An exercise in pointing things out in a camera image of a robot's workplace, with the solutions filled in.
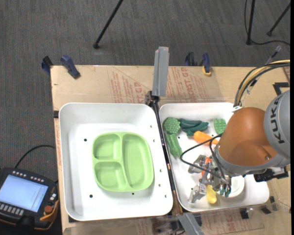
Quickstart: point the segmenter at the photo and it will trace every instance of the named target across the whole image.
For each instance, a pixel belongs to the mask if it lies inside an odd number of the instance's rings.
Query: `table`
[[[152,90],[153,66],[76,66],[81,76],[72,78],[64,66],[50,68],[53,109],[59,109],[69,102],[141,103],[148,91]],[[201,67],[169,67],[167,95],[161,103],[167,102],[205,102],[223,100],[234,102],[239,83],[252,67],[212,67],[212,75],[206,76]],[[272,70],[261,76],[252,93],[246,98],[244,106],[265,110],[276,97],[274,83],[289,82],[282,68]],[[54,119],[61,221],[63,234],[152,234],[154,220],[107,220],[106,222],[69,222],[63,197],[63,175],[59,119]],[[234,216],[219,220],[210,228],[210,234],[235,232],[236,235],[291,234],[291,177],[268,182],[270,194],[278,204],[278,211],[269,214],[255,210],[249,225],[241,223]],[[210,215],[208,223],[215,220]]]

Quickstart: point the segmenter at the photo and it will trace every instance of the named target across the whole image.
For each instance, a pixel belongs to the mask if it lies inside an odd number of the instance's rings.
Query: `orange toy carrot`
[[[202,132],[202,131],[195,131],[195,132],[194,132],[194,135],[193,135],[193,138],[194,138],[197,142],[202,143],[202,142],[207,141],[208,139],[211,139],[212,137],[209,136],[208,134]],[[218,140],[214,139],[214,140],[212,141],[212,144],[217,145],[217,144],[218,144]]]

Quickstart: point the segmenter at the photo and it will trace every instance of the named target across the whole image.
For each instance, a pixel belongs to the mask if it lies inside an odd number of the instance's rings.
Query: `plastic tray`
[[[168,103],[159,110],[161,123],[168,117],[184,118],[188,120],[202,120],[209,122],[205,133],[215,136],[214,119],[223,118],[226,122],[232,116],[233,104],[228,102],[214,103]],[[193,138],[187,137],[181,130],[178,132],[178,142],[182,151],[198,144]],[[208,145],[197,147],[183,156],[183,159],[193,163],[199,155],[210,156],[211,151]],[[188,173],[189,165],[183,163],[179,158],[174,158],[168,152],[173,180],[175,183],[178,200],[181,206],[190,212],[202,212],[225,208],[244,207],[265,203],[269,198],[269,189],[266,182],[256,182],[253,175],[232,178],[232,191],[229,197],[217,194],[217,202],[209,204],[206,197],[189,203],[188,199],[192,188],[198,184],[199,175]]]
[[[138,191],[153,181],[153,165],[147,141],[129,132],[105,133],[93,144],[97,184],[110,191]]]
[[[59,111],[59,123],[64,206],[70,217],[78,221],[91,221],[161,216],[170,212],[173,199],[167,163],[156,115],[149,106],[68,103]],[[125,132],[135,133],[148,143],[153,180],[143,190],[105,190],[94,177],[94,140],[103,134]],[[118,155],[117,152],[110,152],[109,156],[116,159]]]

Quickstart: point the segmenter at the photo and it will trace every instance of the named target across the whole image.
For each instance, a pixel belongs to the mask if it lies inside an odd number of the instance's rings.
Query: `gray carpet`
[[[171,66],[189,52],[212,66],[262,66],[278,45],[275,60],[290,59],[291,10],[268,36],[291,0],[124,0],[99,49],[93,48],[119,0],[0,0],[0,166],[14,166],[27,150],[55,144],[48,56],[63,54],[76,65],[153,65],[159,46],[169,47]],[[19,168],[57,178],[52,148],[39,148]],[[18,234],[0,223],[0,235]],[[61,234],[60,217],[45,233]]]

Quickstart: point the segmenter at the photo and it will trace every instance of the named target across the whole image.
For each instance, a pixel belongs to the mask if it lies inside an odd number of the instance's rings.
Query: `display screen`
[[[37,212],[48,186],[8,175],[0,189],[0,201]]]

